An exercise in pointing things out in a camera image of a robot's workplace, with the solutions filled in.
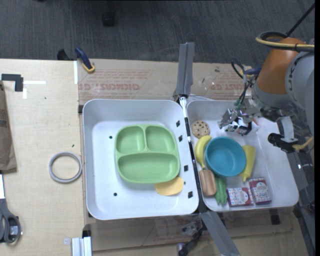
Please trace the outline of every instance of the cookie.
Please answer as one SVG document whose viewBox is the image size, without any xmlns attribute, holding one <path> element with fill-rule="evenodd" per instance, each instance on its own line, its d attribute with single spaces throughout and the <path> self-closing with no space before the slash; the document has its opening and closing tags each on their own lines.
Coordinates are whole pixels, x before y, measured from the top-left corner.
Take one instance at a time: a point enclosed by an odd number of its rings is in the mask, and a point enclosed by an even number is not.
<svg viewBox="0 0 320 256">
<path fill-rule="evenodd" d="M 191 130 L 194 136 L 200 139 L 202 136 L 209 135 L 209 125 L 205 121 L 197 120 L 191 125 Z"/>
</svg>

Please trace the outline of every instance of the red and white box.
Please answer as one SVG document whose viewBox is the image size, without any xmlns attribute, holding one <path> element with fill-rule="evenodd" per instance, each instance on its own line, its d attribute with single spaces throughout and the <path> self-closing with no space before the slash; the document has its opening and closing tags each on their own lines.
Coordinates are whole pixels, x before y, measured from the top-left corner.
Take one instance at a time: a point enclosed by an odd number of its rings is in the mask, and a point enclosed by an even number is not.
<svg viewBox="0 0 320 256">
<path fill-rule="evenodd" d="M 251 191 L 247 187 L 228 188 L 228 204 L 234 206 L 250 206 L 254 204 Z"/>
<path fill-rule="evenodd" d="M 249 179 L 250 189 L 256 205 L 270 204 L 271 194 L 264 177 Z"/>
</svg>

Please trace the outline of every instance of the scissors handle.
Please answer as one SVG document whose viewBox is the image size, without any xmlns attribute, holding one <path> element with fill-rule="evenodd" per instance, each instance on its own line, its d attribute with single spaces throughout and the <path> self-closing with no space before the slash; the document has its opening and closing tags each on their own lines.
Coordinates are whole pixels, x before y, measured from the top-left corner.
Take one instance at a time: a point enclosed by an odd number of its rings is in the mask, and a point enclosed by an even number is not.
<svg viewBox="0 0 320 256">
<path fill-rule="evenodd" d="M 18 231 L 15 236 L 10 235 L 10 226 L 17 226 Z M 6 243 L 11 244 L 20 237 L 20 234 L 21 225 L 18 218 L 8 210 L 6 199 L 0 199 L 0 240 L 3 238 Z"/>
</svg>

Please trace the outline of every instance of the white ring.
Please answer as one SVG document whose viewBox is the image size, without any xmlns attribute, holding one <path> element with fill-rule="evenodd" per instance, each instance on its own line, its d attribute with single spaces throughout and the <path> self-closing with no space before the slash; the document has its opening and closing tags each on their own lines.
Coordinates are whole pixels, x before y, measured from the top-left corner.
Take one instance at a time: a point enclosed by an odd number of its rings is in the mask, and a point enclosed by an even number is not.
<svg viewBox="0 0 320 256">
<path fill-rule="evenodd" d="M 72 178 L 67 178 L 67 179 L 64 179 L 64 178 L 59 178 L 57 177 L 54 172 L 52 171 L 52 164 L 54 163 L 54 161 L 58 158 L 58 157 L 62 157 L 62 156 L 68 156 L 68 157 L 72 157 L 74 158 L 78 165 L 79 165 L 79 171 L 77 172 L 77 174 L 75 176 L 73 176 Z M 73 152 L 69 152 L 69 151 L 62 151 L 62 152 L 59 152 L 57 154 L 55 154 L 51 159 L 50 159 L 50 162 L 49 162 L 49 174 L 51 176 L 52 179 L 54 179 L 56 182 L 59 182 L 59 183 L 70 183 L 70 182 L 73 182 L 75 181 L 77 178 L 79 178 L 79 176 L 81 175 L 81 172 L 82 172 L 82 164 L 81 164 L 81 159 L 79 156 L 77 156 L 75 153 Z"/>
</svg>

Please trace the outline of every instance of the brown paper bag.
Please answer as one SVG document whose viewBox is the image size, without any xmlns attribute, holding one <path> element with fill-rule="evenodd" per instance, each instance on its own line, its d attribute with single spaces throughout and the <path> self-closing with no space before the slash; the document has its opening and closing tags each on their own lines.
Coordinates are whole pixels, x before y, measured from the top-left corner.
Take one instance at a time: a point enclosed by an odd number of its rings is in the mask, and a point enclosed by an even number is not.
<svg viewBox="0 0 320 256">
<path fill-rule="evenodd" d="M 17 167 L 14 145 L 9 126 L 5 87 L 0 81 L 0 170 Z"/>
</svg>

